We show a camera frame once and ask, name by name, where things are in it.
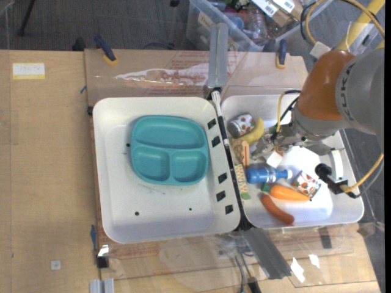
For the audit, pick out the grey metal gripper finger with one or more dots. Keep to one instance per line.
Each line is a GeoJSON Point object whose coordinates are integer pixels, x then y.
{"type": "Point", "coordinates": [259, 148]}

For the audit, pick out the teal divided plate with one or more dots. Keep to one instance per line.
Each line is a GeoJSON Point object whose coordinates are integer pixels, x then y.
{"type": "Point", "coordinates": [169, 149]}

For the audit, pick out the black cylinder on white bracket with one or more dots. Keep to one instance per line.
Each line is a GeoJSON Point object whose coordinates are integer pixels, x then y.
{"type": "Point", "coordinates": [323, 171]}

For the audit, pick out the red sausage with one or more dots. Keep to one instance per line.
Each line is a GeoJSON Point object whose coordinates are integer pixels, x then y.
{"type": "Point", "coordinates": [275, 209]}

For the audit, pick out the brown cardboard board red print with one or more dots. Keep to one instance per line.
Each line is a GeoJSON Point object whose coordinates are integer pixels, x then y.
{"type": "Point", "coordinates": [146, 72]}

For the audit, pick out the yellow banana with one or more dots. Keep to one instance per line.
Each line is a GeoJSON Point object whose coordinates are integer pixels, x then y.
{"type": "Point", "coordinates": [257, 133]}

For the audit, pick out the small can with tomato print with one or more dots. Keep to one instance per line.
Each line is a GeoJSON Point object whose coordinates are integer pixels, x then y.
{"type": "Point", "coordinates": [242, 124]}

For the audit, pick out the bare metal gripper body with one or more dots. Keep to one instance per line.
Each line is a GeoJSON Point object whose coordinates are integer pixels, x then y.
{"type": "Point", "coordinates": [285, 134]}

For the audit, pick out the white cup with red print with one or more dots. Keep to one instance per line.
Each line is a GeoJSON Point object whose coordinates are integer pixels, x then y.
{"type": "Point", "coordinates": [307, 184]}

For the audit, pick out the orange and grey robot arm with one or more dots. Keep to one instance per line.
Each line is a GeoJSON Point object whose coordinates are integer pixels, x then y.
{"type": "Point", "coordinates": [330, 93]}

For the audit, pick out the clear plastic storage bin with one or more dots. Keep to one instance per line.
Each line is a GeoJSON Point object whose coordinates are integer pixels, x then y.
{"type": "Point", "coordinates": [214, 17]}

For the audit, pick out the white cube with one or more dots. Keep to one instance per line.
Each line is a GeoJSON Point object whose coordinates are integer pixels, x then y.
{"type": "Point", "coordinates": [275, 159]}

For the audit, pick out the orange carrot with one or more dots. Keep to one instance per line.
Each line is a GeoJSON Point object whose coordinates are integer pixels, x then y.
{"type": "Point", "coordinates": [288, 193]}

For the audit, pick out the white plastic tray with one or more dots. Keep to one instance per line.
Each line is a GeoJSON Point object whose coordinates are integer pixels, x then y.
{"type": "Point", "coordinates": [314, 209]}
{"type": "Point", "coordinates": [159, 206]}

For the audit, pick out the patterned packet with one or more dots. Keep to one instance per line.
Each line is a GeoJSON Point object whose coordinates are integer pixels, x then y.
{"type": "Point", "coordinates": [241, 182]}

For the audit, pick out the blue bottle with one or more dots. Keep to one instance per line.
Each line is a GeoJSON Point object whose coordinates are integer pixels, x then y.
{"type": "Point", "coordinates": [259, 175]}

